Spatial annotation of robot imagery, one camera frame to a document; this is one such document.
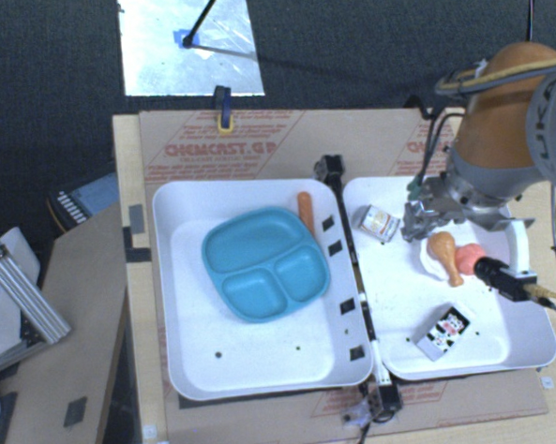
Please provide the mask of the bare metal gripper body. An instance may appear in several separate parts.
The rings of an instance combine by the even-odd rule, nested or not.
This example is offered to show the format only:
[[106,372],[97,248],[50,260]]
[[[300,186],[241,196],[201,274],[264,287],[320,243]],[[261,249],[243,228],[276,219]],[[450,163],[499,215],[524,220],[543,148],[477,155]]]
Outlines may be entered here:
[[421,187],[418,196],[421,216],[440,215],[442,226],[467,221],[478,226],[501,225],[512,219],[506,200],[483,194],[458,173],[442,172],[437,177],[428,177]]

